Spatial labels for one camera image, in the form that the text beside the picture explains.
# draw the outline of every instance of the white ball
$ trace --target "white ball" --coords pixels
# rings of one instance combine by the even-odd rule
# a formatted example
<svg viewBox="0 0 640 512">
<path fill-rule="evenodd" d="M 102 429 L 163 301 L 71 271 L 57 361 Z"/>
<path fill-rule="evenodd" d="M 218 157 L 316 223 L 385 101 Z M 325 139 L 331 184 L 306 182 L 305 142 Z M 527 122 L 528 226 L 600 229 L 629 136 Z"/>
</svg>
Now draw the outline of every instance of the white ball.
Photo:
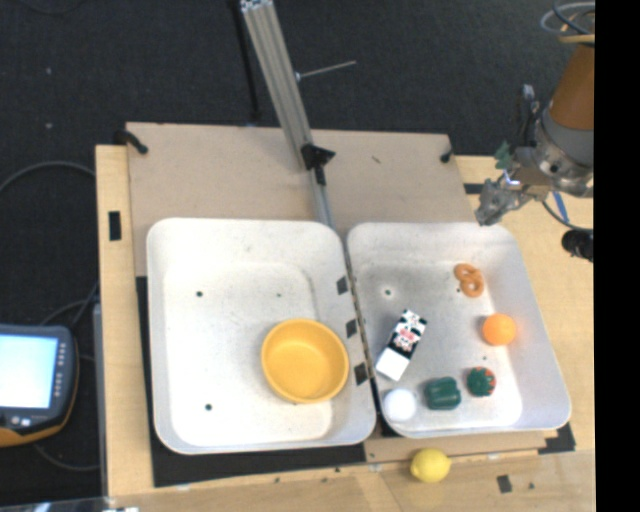
<svg viewBox="0 0 640 512">
<path fill-rule="evenodd" d="M 399 388 L 386 394 L 382 407 L 389 421 L 407 421 L 416 413 L 418 401 L 411 391 Z"/>
</svg>

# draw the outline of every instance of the toy orange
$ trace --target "toy orange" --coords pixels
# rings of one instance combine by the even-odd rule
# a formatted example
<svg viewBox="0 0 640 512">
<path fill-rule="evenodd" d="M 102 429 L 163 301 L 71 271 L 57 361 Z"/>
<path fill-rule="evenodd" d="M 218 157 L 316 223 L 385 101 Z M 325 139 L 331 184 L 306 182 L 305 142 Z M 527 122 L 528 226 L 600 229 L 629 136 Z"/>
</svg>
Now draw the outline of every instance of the toy orange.
<svg viewBox="0 0 640 512">
<path fill-rule="evenodd" d="M 507 345 L 516 337 L 516 323 L 509 315 L 494 313 L 482 324 L 482 337 L 491 345 Z"/>
</svg>

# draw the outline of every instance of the white tray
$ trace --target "white tray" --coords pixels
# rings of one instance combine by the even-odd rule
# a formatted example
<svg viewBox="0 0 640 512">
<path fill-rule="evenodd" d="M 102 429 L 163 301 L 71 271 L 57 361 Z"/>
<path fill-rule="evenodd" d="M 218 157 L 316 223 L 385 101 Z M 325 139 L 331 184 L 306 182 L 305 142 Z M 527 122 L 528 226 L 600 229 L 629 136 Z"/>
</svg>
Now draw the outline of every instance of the white tray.
<svg viewBox="0 0 640 512">
<path fill-rule="evenodd" d="M 365 361 L 338 236 L 316 222 L 165 219 L 147 238 L 150 353 L 158 436 L 185 454 L 356 444 L 376 412 L 351 371 L 331 401 L 294 405 L 260 365 L 267 332 L 311 318 Z"/>
<path fill-rule="evenodd" d="M 501 226 L 473 223 L 368 223 L 349 233 L 347 246 L 364 336 L 374 360 L 405 308 L 428 324 L 400 381 L 376 375 L 380 400 L 406 388 L 419 400 L 411 420 L 389 425 L 405 437 L 427 438 L 515 430 L 546 430 L 566 423 L 570 401 L 515 239 Z M 486 288 L 471 299 L 459 290 L 453 267 L 470 263 Z M 518 336 L 508 346 L 481 340 L 484 317 L 514 318 Z M 474 366 L 497 378 L 490 397 L 473 397 L 465 374 Z M 451 376 L 462 402 L 454 410 L 428 409 L 430 379 Z"/>
</svg>

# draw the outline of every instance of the display screen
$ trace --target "display screen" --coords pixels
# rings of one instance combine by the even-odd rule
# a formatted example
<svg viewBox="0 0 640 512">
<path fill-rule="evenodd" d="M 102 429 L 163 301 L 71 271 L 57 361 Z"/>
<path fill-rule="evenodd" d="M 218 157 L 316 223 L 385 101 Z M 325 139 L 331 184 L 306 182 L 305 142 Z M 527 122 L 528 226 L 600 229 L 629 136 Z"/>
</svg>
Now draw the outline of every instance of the display screen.
<svg viewBox="0 0 640 512">
<path fill-rule="evenodd" d="M 0 334 L 0 407 L 49 407 L 57 348 L 56 338 Z"/>
</svg>

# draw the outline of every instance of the bowl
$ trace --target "bowl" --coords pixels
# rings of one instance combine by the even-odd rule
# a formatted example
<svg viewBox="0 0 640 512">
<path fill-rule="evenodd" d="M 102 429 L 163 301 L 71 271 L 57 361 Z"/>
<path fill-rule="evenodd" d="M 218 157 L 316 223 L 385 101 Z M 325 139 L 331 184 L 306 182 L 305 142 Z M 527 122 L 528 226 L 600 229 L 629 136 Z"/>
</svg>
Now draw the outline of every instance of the bowl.
<svg viewBox="0 0 640 512">
<path fill-rule="evenodd" d="M 286 320 L 271 329 L 262 344 L 261 362 L 271 389 L 299 404 L 330 400 L 349 373 L 349 356 L 340 337 L 307 318 Z"/>
</svg>

